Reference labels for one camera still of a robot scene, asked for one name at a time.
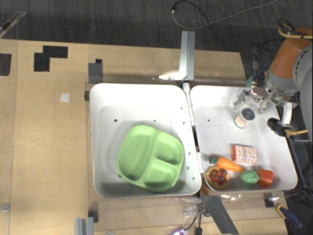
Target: wooden table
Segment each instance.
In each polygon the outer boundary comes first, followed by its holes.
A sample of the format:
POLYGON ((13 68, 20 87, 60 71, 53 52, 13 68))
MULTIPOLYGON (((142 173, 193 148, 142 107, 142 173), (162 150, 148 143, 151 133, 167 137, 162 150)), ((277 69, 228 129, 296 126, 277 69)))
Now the wooden table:
MULTIPOLYGON (((0 197, 2 204, 11 205, 9 213, 0 213, 0 234, 74 234, 74 220, 86 218, 89 208, 88 63, 102 59, 105 76, 157 78, 178 69, 180 50, 0 40, 0 53, 12 54, 10 75, 0 77, 0 197), (67 46, 68 58, 51 58, 50 72, 34 72, 34 53, 42 52, 43 45, 67 46), (70 94, 69 102, 60 102, 62 94, 70 94)), ((234 52, 196 51, 195 77, 245 80, 240 55, 234 52)), ((285 204, 283 195, 279 201, 285 204)), ((104 203, 114 213, 114 202, 104 203)), ((230 212, 240 234, 287 234, 273 208, 253 208, 244 212, 246 219, 236 218, 242 211, 230 212)), ((118 223, 118 216, 111 218, 118 223)), ((173 220, 179 219, 181 213, 173 212, 173 220)), ((188 223, 190 219, 182 219, 181 225, 188 223)), ((168 235, 177 228, 173 224, 113 231, 168 235)), ((211 218, 203 219, 202 227, 204 235, 220 234, 211 218)))

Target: orange carrot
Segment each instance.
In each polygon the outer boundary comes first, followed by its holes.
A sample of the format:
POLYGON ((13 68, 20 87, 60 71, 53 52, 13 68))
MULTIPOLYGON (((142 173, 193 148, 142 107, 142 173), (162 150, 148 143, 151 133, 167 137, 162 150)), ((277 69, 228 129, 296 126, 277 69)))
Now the orange carrot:
POLYGON ((238 165, 238 164, 236 164, 236 163, 234 163, 231 160, 226 159, 226 158, 218 158, 218 159, 211 158, 210 163, 216 164, 220 169, 239 171, 239 172, 244 171, 244 169, 240 165, 238 165))

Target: dark background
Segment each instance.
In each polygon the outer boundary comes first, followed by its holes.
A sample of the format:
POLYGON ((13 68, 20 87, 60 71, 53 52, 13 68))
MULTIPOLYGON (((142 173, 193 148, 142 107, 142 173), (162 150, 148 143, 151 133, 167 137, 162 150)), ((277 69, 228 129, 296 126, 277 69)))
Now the dark background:
MULTIPOLYGON (((23 40, 180 48, 182 29, 173 22, 171 14, 176 1, 0 0, 0 25, 14 12, 26 12, 19 23, 18 38, 23 40)), ((209 21, 214 21, 273 0, 188 1, 199 6, 209 21)), ((238 51, 246 74, 250 76, 253 60, 250 43, 282 39, 277 31, 279 18, 288 20, 295 27, 312 27, 312 7, 313 0, 279 0, 270 6, 215 23, 195 31, 196 49, 238 51)), ((201 13, 186 3, 177 5, 175 17, 188 27, 206 23, 201 13)), ((267 47, 277 50, 280 44, 270 42, 267 47)), ((262 70, 267 69, 274 58, 274 54, 261 50, 258 56, 262 70)), ((299 163, 301 168, 309 168, 306 169, 306 177, 312 182, 312 146, 294 145, 295 152, 309 151, 308 156, 300 155, 299 163)), ((290 195, 288 203, 305 227, 298 232, 291 228, 290 234, 309 234, 313 229, 313 200, 301 191, 302 187, 300 182, 296 189, 300 194, 290 195)))

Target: yellow cable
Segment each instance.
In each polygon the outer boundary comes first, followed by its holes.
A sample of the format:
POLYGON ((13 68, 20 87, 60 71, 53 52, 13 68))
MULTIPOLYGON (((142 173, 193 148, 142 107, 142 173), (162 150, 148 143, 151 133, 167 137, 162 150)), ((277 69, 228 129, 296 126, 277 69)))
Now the yellow cable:
POLYGON ((285 130, 285 133, 286 133, 288 136, 303 134, 303 133, 307 133, 307 132, 308 132, 308 130, 302 130, 302 131, 285 130))
POLYGON ((313 36, 311 35, 288 35, 286 33, 284 33, 281 28, 278 28, 278 32, 281 36, 285 37, 285 38, 293 38, 293 39, 313 39, 313 36))

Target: wooden surface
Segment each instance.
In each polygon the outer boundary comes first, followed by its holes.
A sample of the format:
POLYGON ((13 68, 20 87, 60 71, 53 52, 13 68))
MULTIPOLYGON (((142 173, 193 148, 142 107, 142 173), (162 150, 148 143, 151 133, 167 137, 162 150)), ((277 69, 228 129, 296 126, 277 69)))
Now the wooden surface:
MULTIPOLYGON (((238 53, 196 51, 195 57, 195 77, 245 79, 238 53)), ((16 83, 12 79, 11 83, 3 86, 16 86, 16 104, 1 98, 1 102, 15 106, 15 114, 10 111, 9 115, 3 115, 6 114, 3 109, 0 112, 1 117, 6 116, 1 118, 2 121, 15 117, 11 126, 14 143, 8 144, 10 147, 14 145, 12 187, 9 190, 10 222, 6 225, 8 219, 0 220, 5 223, 1 225, 1 234, 8 234, 9 227, 11 235, 72 235, 75 218, 87 217, 89 180, 84 91, 88 80, 88 62, 94 62, 96 58, 103 59, 105 75, 140 73, 143 76, 158 76, 177 70, 179 66, 179 50, 176 49, 19 41, 16 83), (43 45, 68 46, 68 58, 51 58, 50 72, 34 72, 34 53, 42 52, 43 45), (70 94, 69 103, 60 102, 62 93, 70 94)), ((2 137, 11 133, 10 129, 1 133, 1 147, 7 140, 2 137)), ((2 177, 1 174, 0 180, 10 181, 10 175, 6 179, 2 177)), ((116 202, 99 203, 107 203, 105 208, 109 206, 112 211, 118 209, 116 202)), ((181 210, 178 213, 174 210, 168 216, 172 215, 173 221, 178 220, 179 223, 181 210)), ((256 210, 262 212, 266 209, 258 206, 256 210)), ((160 212, 154 208, 149 211, 155 212, 155 219, 162 216, 162 208, 160 212)), ((241 234, 287 234, 284 221, 273 213, 273 209, 270 210, 272 218, 263 220, 257 220, 257 215, 251 218, 252 211, 249 209, 246 212, 250 220, 241 220, 242 217, 235 221, 241 234)), ((234 209, 230 215, 236 218, 239 213, 234 209)), ((143 216, 140 213, 136 215, 137 221, 142 222, 143 216)), ((113 215, 111 218, 118 223, 120 217, 113 215)), ((190 220, 184 219, 180 225, 188 222, 190 220)), ((116 228, 114 232, 116 235, 167 235, 177 227, 176 221, 172 223, 171 218, 168 224, 175 225, 124 227, 116 228)), ((211 218, 203 221, 203 230, 203 234, 219 234, 211 218)), ((96 234, 104 235, 105 230, 96 234)))

